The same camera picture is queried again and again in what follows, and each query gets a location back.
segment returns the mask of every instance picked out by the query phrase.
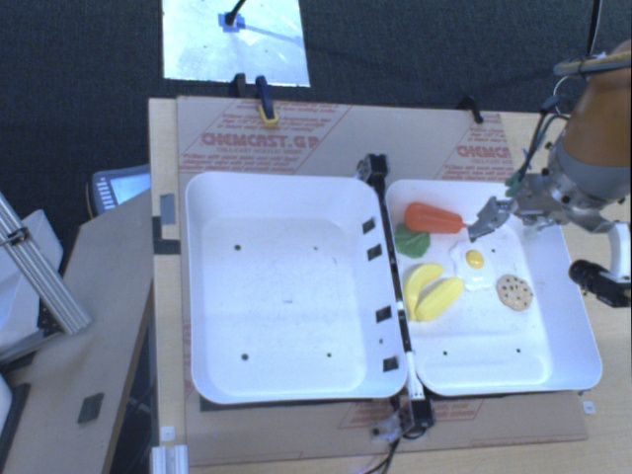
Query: empty white tray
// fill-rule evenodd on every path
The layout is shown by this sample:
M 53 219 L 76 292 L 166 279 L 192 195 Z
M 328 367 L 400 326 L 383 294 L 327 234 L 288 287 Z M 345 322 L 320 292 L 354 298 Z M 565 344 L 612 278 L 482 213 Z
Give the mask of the empty white tray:
M 406 206 L 421 201 L 460 214 L 470 224 L 490 196 L 502 198 L 505 187 L 492 183 L 399 181 L 387 193 L 393 226 L 403 221 Z M 445 267 L 444 277 L 470 278 L 456 268 L 450 249 L 468 245 L 467 230 L 431 235 L 428 252 L 418 260 L 398 254 L 402 279 L 421 263 Z M 447 396 L 583 390 L 601 377 L 601 360 L 578 287 L 568 277 L 571 264 L 559 227 L 525 235 L 512 216 L 477 246 L 494 285 L 465 289 L 438 318 L 410 322 L 415 366 L 422 382 Z M 534 292 L 521 312 L 503 305 L 496 278 L 524 278 Z
M 406 366 L 374 191 L 208 172 L 187 186 L 192 373 L 208 400 L 382 398 Z

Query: white plastic part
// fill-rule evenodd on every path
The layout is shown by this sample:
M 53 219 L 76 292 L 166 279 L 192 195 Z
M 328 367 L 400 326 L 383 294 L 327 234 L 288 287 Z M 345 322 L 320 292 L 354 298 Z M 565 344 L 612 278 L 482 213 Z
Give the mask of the white plastic part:
M 630 281 L 630 227 L 617 222 L 608 231 L 610 241 L 610 274 L 618 282 Z
M 383 398 L 402 388 L 407 363 L 369 186 L 209 172 L 190 181 L 186 213 L 201 395 L 234 404 Z
M 397 302 L 397 309 L 403 311 L 407 315 L 404 302 L 399 300 Z M 408 376 L 406 379 L 406 387 L 408 388 L 408 394 L 411 400 L 426 400 L 426 394 L 424 393 L 424 385 L 417 376 L 415 370 L 415 354 L 413 352 L 406 352 L 406 368 L 408 369 Z
M 2 376 L 0 376 L 0 434 L 4 429 L 7 416 L 9 416 L 12 402 L 13 394 L 11 393 L 11 388 L 9 388 Z
M 404 219 L 412 201 L 460 214 L 465 223 L 491 196 L 502 198 L 502 184 L 460 181 L 399 181 L 387 192 L 393 226 Z M 443 277 L 459 276 L 460 262 L 450 249 L 467 244 L 467 230 L 432 234 L 418 260 L 398 254 L 402 280 L 421 263 L 445 267 Z M 415 366 L 424 385 L 447 396 L 582 390 L 601 377 L 601 360 L 579 289 L 568 278 L 571 265 L 559 227 L 526 238 L 512 217 L 494 233 L 476 241 L 493 271 L 491 286 L 465 289 L 443 314 L 429 322 L 409 322 Z M 503 305 L 496 278 L 525 279 L 534 298 L 525 311 Z
M 596 407 L 594 406 L 594 402 L 591 400 L 587 400 L 582 402 L 582 407 L 584 408 L 585 415 L 593 415 L 596 414 Z
M 170 440 L 176 439 L 176 428 L 175 427 L 161 427 L 160 428 L 160 441 L 161 442 L 169 442 Z
M 62 248 L 42 210 L 24 219 L 41 252 L 57 268 Z M 40 297 L 4 248 L 0 248 L 0 352 L 38 330 Z
M 189 449 L 183 444 L 152 447 L 151 473 L 189 474 Z

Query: wooden table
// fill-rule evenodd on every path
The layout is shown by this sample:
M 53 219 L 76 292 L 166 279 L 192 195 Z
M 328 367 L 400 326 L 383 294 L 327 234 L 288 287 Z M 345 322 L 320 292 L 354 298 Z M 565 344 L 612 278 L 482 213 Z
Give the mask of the wooden table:
M 64 280 L 93 321 L 7 375 L 31 390 L 6 474 L 110 472 L 151 311 L 149 214 L 145 193 L 81 227 Z M 78 423 L 94 396 L 100 411 Z
M 160 212 L 160 191 L 178 190 L 174 160 L 178 155 L 176 134 L 176 103 L 160 100 L 150 104 L 152 181 L 155 188 L 153 212 Z M 513 161 L 522 160 L 522 148 L 528 146 L 537 122 L 537 115 L 502 114 Z M 550 135 L 556 134 L 555 126 Z M 536 155 L 535 170 L 544 166 L 546 152 Z M 630 219 L 629 206 L 614 205 L 605 213 L 610 219 Z M 166 239 L 179 237 L 179 220 L 162 227 Z M 609 263 L 607 237 L 588 235 L 575 226 L 564 228 L 573 260 L 585 258 Z M 168 276 L 180 272 L 177 258 L 158 256 L 155 259 L 155 313 L 157 322 L 158 402 L 159 423 L 175 427 L 174 441 L 185 438 L 186 428 L 183 388 L 183 334 L 179 309 L 181 290 L 169 284 Z M 427 451 L 395 455 L 392 474 L 397 473 L 594 473 L 624 472 L 632 464 L 632 380 L 630 361 L 630 309 L 614 310 L 586 297 L 586 306 L 602 357 L 603 377 L 599 385 L 583 397 L 591 401 L 595 414 L 586 416 L 589 439 L 474 449 Z M 367 456 L 309 459 L 267 463 L 249 463 L 192 468 L 194 474 L 320 474 L 323 472 L 357 473 L 375 465 L 378 458 Z

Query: black clamp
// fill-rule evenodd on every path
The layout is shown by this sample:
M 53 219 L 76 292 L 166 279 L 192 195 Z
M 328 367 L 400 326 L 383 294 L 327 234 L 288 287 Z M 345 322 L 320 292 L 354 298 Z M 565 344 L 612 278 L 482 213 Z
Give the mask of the black clamp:
M 584 291 L 610 307 L 630 307 L 630 280 L 616 282 L 601 265 L 577 260 L 569 268 L 569 277 Z
M 270 93 L 270 86 L 266 80 L 266 76 L 258 76 L 257 79 L 255 79 L 255 85 L 257 87 L 257 98 L 260 101 L 257 107 L 259 116 L 265 126 L 275 126 L 278 123 L 278 112 L 275 108 L 275 102 Z M 240 73 L 235 75 L 228 86 L 228 96 L 238 99 L 246 98 L 246 92 L 246 74 Z
M 0 242 L 0 247 L 6 246 L 10 244 L 11 246 L 16 246 L 21 242 L 24 242 L 29 239 L 31 236 L 31 232 L 29 232 L 29 228 L 26 226 L 21 226 L 15 232 L 11 232 L 5 237 L 5 240 Z
M 259 116 L 266 126 L 274 126 L 278 123 L 278 113 L 275 109 L 275 103 L 270 93 L 270 86 L 266 76 L 260 75 L 255 79 L 257 85 L 257 97 L 261 101 L 259 105 Z
M 476 100 L 474 100 L 474 98 L 470 97 L 469 95 L 465 95 L 458 103 L 456 108 L 471 111 L 472 116 L 474 117 L 474 120 L 477 122 L 477 124 L 481 124 L 484 121 L 483 117 L 481 116 L 481 112 L 478 109 L 478 104 L 476 103 Z

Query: yellow toy banana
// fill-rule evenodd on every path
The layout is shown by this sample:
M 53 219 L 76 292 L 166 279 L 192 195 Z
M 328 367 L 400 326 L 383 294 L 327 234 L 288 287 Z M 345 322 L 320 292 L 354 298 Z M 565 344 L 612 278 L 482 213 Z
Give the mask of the yellow toy banana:
M 426 284 L 443 274 L 440 264 L 421 264 L 414 268 L 404 281 L 404 304 L 408 311 L 408 319 L 415 320 L 415 309 L 419 303 L 419 295 Z
M 441 314 L 463 291 L 459 277 L 449 277 L 440 282 L 417 305 L 415 317 L 419 321 L 430 321 Z

